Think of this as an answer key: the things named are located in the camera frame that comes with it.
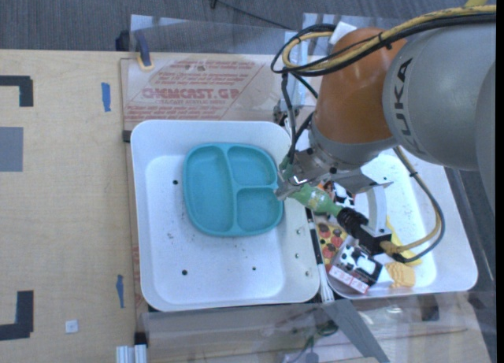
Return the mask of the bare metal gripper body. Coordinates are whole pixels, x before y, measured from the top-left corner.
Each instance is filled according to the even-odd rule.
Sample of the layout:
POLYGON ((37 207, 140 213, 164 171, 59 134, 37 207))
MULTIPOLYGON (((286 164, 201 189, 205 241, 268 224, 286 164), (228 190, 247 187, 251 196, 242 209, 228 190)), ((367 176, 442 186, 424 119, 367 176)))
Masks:
POLYGON ((296 175, 310 179, 306 184, 313 187, 321 181, 331 180, 351 194, 366 192, 374 187, 389 187, 391 182, 376 182, 362 172, 361 168, 369 162, 370 159, 345 161, 328 154, 321 148, 311 147, 295 152, 291 176, 296 175))

